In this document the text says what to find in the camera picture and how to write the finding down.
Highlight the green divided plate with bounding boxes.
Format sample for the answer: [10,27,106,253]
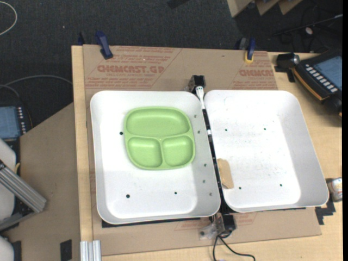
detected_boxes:
[123,106,196,170]

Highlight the thin black and white rod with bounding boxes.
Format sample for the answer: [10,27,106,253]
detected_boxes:
[195,87,225,214]

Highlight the brown cardboard board red print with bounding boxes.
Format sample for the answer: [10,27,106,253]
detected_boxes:
[82,44,322,256]

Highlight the white plastic tray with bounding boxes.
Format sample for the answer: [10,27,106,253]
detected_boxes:
[90,90,221,225]
[203,89,330,213]

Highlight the small white can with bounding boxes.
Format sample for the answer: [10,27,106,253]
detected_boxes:
[326,177,343,202]

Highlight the black block with thin wires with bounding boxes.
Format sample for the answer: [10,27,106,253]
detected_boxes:
[186,74,206,94]
[199,213,237,240]

